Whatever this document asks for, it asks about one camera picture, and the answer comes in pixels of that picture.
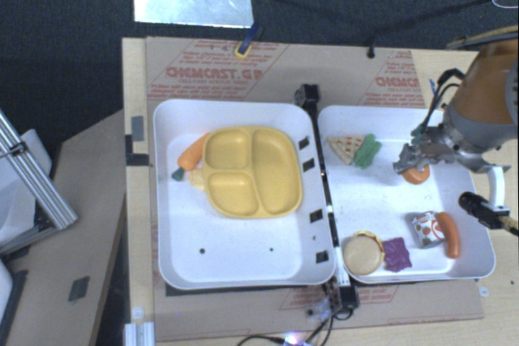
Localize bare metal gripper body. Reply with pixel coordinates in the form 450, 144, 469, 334
406, 135, 502, 175

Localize orange doughnut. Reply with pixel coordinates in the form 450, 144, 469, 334
401, 163, 431, 186

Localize green beans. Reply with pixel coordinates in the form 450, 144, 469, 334
353, 133, 383, 170

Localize white plastic tray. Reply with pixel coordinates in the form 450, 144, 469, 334
152, 98, 337, 291
317, 105, 497, 284

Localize pizza slice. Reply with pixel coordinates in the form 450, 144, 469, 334
327, 135, 365, 166

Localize strawberry print carton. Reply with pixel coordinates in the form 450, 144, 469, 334
406, 210, 445, 250

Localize thin black and white rod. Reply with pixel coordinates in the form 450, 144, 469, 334
306, 101, 350, 289

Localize orange sausage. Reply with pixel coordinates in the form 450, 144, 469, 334
434, 211, 461, 259

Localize purple grapes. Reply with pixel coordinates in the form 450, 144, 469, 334
381, 237, 413, 273

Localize toy burger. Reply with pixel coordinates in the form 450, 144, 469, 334
341, 230, 385, 276

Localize brown cardboard board red print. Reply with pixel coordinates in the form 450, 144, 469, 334
144, 36, 486, 343

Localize yellow divided plate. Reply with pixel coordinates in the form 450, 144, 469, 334
200, 126, 305, 220

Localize pale yellow toy food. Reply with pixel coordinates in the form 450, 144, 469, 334
187, 168, 208, 192

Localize orange carrot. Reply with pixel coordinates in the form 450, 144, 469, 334
170, 131, 212, 182

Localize black cylinder on white bracket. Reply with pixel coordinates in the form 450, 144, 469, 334
458, 165, 513, 230

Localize black block with thin wires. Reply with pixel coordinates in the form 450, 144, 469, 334
322, 281, 360, 312
294, 83, 322, 109

